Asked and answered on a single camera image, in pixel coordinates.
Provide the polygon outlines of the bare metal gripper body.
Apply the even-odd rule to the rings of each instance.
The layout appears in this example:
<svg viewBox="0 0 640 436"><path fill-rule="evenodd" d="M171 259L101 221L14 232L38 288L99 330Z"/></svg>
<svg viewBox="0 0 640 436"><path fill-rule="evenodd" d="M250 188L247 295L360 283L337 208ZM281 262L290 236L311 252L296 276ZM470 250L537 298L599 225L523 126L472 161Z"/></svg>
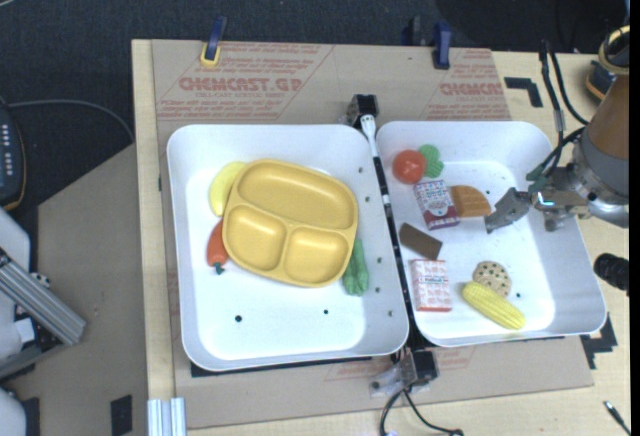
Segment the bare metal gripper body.
<svg viewBox="0 0 640 436"><path fill-rule="evenodd" d="M559 229L564 220L595 217L627 229L629 213L627 195L607 186L584 165L557 167L542 173L529 185L532 205L544 214L547 231Z"/></svg>

